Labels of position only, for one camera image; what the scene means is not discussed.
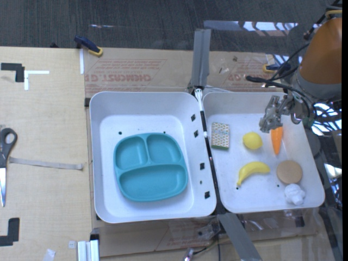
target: scissors blade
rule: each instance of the scissors blade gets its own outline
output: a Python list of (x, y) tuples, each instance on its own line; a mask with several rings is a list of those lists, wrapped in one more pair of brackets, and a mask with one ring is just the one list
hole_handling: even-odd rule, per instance
[(6, 201), (6, 167), (0, 168), (0, 198), (1, 198), (1, 206), (5, 207), (5, 201)]

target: scissors handle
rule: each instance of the scissors handle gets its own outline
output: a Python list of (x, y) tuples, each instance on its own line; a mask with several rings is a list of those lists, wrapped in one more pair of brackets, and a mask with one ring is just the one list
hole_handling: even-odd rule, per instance
[[(13, 134), (14, 138), (13, 138), (13, 140), (10, 143), (7, 143), (6, 142), (6, 137), (9, 134)], [(2, 154), (5, 156), (5, 159), (7, 160), (7, 157), (9, 156), (12, 147), (16, 144), (17, 134), (11, 128), (2, 129), (1, 133), (0, 133), (0, 141), (1, 141), (1, 147), (2, 147)]]

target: dark gray floor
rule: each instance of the dark gray floor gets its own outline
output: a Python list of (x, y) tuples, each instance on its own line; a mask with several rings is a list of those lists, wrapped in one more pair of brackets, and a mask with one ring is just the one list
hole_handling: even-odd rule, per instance
[[(193, 49), (194, 30), (205, 20), (296, 22), (303, 30), (333, 1), (0, 0), (0, 46), (49, 47), (54, 42), (74, 48), (78, 34), (101, 47), (186, 50)], [(285, 54), (288, 42), (213, 32), (211, 50)]]

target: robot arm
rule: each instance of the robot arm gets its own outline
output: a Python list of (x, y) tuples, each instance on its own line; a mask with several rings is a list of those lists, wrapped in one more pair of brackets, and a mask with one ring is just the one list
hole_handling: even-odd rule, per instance
[(326, 21), (315, 33), (303, 60), (292, 76), (288, 94), (272, 96), (260, 130), (268, 133), (282, 125), (281, 116), (291, 115), (293, 123), (313, 119), (313, 105), (341, 100), (342, 18)]

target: scissors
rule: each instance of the scissors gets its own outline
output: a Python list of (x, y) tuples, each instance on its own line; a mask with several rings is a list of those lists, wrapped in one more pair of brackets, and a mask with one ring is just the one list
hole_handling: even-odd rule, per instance
[[(13, 135), (11, 142), (7, 143), (6, 139), (8, 135)], [(6, 200), (6, 166), (7, 160), (10, 155), (10, 151), (16, 144), (17, 134), (11, 128), (2, 129), (0, 132), (0, 198), (1, 205), (5, 207)]]

